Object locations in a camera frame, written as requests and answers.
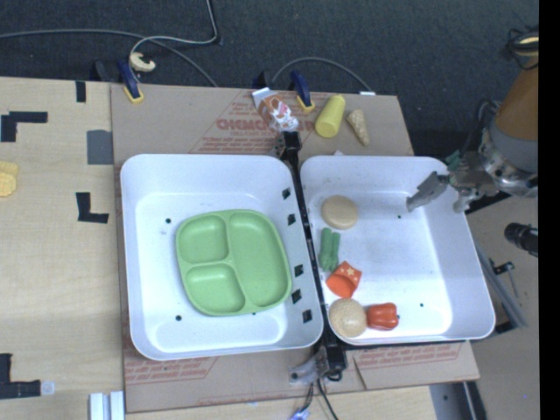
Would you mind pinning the beige ice cream cone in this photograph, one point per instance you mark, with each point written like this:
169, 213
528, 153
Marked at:
359, 126

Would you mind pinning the yellow bottle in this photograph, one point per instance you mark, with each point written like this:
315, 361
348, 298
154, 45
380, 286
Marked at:
330, 116

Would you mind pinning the green divided plate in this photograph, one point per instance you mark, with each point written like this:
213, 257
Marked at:
234, 263

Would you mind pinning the beige curved toy food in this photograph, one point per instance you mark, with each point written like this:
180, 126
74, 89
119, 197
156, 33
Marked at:
141, 63

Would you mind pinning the orange fries packet with star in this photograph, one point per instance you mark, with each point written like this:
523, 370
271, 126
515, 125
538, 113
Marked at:
345, 280

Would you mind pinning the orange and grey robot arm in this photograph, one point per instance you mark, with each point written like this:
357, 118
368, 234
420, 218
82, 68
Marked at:
518, 112

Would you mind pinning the yellow corn cob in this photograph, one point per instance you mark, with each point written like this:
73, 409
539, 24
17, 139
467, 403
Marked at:
6, 178

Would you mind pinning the orange and white carton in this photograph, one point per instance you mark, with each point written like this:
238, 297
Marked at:
275, 109

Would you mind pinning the beige speckled bread roll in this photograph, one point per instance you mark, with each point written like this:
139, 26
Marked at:
347, 318

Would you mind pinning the black cylinder on white bracket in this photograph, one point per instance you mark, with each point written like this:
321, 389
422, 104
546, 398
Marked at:
521, 236

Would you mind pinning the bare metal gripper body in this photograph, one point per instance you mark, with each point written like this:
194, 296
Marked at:
481, 174

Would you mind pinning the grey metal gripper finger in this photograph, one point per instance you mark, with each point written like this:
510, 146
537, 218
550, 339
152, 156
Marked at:
464, 201
426, 193

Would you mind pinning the white plastic tray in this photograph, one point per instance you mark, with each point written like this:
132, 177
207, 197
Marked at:
407, 261
153, 256

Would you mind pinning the green toy beans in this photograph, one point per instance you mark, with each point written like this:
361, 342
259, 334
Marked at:
329, 249

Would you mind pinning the brown cardboard board red print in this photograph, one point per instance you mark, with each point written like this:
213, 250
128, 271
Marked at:
175, 116

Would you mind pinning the red bell pepper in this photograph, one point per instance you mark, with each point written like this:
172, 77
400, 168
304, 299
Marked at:
382, 317

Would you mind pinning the thin black rod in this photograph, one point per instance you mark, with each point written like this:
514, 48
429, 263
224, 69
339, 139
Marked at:
311, 239

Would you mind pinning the beige round bun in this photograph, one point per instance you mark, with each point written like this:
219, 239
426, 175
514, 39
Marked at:
339, 212

